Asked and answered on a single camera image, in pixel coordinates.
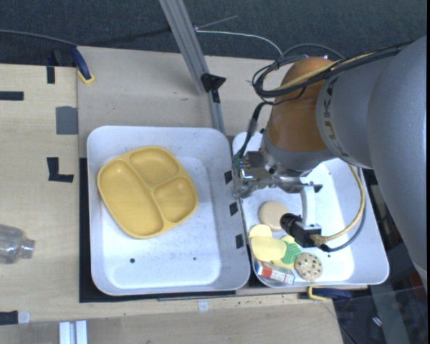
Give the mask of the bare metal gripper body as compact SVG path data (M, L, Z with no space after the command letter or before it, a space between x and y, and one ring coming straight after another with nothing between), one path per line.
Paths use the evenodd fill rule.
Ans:
M304 181L300 173L288 170L276 163L267 153L261 150L248 151L242 157L236 154L236 178L248 184L261 184L262 189L278 188L287 194L298 194L310 187L318 193L322 184Z

